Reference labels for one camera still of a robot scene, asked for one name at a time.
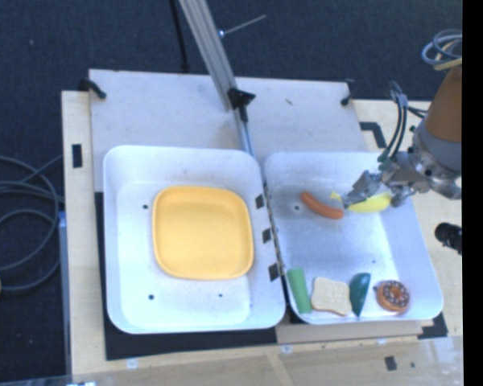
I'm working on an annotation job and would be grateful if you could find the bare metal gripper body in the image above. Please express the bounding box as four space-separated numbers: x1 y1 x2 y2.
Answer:
379 150 463 201

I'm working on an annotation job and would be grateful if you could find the yellow banana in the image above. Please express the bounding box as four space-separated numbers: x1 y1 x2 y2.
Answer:
330 191 393 215

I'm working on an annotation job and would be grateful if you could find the orange sausage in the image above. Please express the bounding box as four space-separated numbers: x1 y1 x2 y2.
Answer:
299 191 345 220

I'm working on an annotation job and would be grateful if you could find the white plastic tray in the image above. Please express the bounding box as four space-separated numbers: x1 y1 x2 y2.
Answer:
262 150 445 326
102 144 287 335

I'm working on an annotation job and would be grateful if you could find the brown doughnut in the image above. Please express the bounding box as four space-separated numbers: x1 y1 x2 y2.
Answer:
373 279 411 316

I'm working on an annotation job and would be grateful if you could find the dark green pepper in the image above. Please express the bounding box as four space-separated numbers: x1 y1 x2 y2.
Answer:
348 272 372 318

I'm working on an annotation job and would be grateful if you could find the slice of bread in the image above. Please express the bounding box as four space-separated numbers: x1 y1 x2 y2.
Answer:
310 276 353 318

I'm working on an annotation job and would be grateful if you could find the light green cylinder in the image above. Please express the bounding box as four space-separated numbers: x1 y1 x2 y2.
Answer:
286 267 313 314

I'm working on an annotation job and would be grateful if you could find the yellow plate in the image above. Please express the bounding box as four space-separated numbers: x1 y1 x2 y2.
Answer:
151 185 255 281

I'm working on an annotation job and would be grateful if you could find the pale wood board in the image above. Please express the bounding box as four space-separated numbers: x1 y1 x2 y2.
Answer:
60 90 463 378

